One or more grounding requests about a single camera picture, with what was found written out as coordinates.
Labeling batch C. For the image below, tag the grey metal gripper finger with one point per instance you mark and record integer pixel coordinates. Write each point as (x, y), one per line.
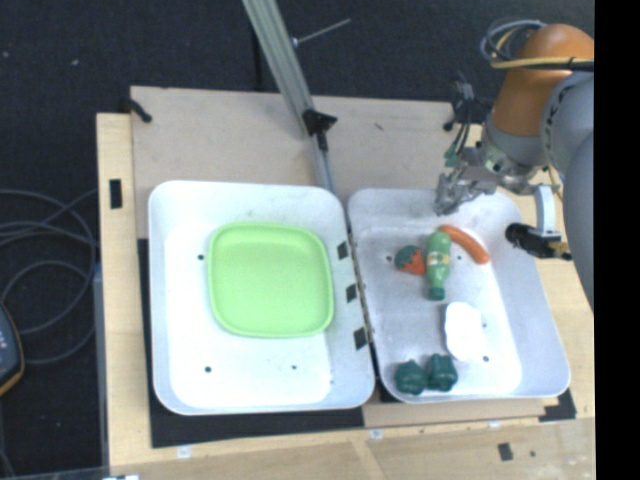
(464, 194)
(442, 198)

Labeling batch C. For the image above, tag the white irregular flat object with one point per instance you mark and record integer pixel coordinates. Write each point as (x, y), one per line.
(464, 333)

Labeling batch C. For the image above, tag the black cylinder on white bracket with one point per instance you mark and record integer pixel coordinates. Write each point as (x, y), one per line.
(532, 240)

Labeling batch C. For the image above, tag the brown cardboard board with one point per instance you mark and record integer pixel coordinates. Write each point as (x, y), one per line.
(225, 138)

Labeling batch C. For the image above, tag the orange toy sausage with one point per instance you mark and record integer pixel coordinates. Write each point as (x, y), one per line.
(467, 243)

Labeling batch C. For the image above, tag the green plate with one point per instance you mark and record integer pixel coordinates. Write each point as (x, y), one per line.
(270, 280)

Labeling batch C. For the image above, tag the green toy bottle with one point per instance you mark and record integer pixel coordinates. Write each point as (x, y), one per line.
(438, 263)

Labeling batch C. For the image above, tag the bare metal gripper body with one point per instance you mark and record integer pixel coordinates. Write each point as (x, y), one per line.
(492, 173)

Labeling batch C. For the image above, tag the white plastic tray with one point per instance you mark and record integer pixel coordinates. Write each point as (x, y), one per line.
(515, 318)
(185, 293)

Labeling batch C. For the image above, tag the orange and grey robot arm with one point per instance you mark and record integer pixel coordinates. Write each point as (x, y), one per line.
(560, 103)

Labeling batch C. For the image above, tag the red toy strawberry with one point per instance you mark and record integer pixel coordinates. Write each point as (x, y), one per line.
(410, 260)

